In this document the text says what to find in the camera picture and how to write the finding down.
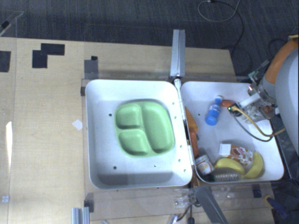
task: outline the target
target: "glass panel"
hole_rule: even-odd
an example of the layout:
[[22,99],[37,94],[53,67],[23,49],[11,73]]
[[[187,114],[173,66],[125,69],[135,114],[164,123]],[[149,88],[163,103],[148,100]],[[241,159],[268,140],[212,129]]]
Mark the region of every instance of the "glass panel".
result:
[[7,223],[13,146],[17,20],[23,12],[0,10],[0,223]]

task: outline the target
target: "metal bracket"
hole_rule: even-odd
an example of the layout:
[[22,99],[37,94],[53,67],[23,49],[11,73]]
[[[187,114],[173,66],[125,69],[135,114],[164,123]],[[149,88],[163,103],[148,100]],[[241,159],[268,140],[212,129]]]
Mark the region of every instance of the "metal bracket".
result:
[[89,207],[72,208],[71,210],[72,224],[89,224]]
[[170,70],[172,79],[185,75],[185,41],[185,30],[173,30]]

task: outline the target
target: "white paper piece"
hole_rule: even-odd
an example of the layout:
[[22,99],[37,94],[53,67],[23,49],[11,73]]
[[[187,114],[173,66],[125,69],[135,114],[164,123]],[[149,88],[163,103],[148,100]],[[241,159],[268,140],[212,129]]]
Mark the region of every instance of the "white paper piece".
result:
[[75,122],[73,122],[73,125],[76,129],[81,130],[83,128],[83,123],[78,119]]
[[9,196],[2,196],[2,202],[8,203],[9,202]]

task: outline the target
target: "black floor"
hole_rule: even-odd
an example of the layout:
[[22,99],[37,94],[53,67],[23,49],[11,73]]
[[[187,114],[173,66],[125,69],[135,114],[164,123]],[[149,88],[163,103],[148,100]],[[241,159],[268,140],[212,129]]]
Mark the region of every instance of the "black floor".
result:
[[[72,41],[171,46],[173,29],[184,29],[187,47],[230,49],[237,75],[247,75],[272,59],[288,35],[298,33],[299,0],[241,0],[235,16],[224,22],[203,19],[198,13],[202,1],[206,0],[0,0],[0,19],[7,14],[3,11],[24,11],[18,20],[19,37]],[[228,5],[203,3],[201,13],[224,20],[238,2],[218,1]],[[296,182],[273,184],[273,190],[292,214],[282,220],[273,212],[276,223],[297,223]]]

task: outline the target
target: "white cable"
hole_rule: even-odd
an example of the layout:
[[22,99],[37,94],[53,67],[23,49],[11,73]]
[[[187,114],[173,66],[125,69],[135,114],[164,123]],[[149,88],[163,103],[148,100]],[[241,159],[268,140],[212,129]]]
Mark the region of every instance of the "white cable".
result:
[[237,2],[237,6],[235,7],[234,13],[233,13],[229,18],[224,19],[224,20],[219,20],[219,21],[208,19],[208,18],[205,17],[203,14],[201,14],[201,12],[200,12],[200,10],[199,10],[199,7],[201,6],[201,4],[203,4],[203,3],[205,3],[205,2],[209,2],[209,3],[211,3],[211,0],[207,0],[207,1],[203,1],[203,2],[201,2],[201,3],[198,5],[198,7],[197,7],[197,11],[198,11],[198,13],[202,16],[202,18],[204,18],[204,19],[207,20],[207,21],[211,21],[211,22],[224,22],[224,21],[228,21],[228,20],[230,20],[230,19],[232,19],[232,18],[234,17],[234,15],[236,14],[237,9],[238,9],[238,7],[239,7],[239,5],[240,5],[241,0],[239,0],[239,1]]

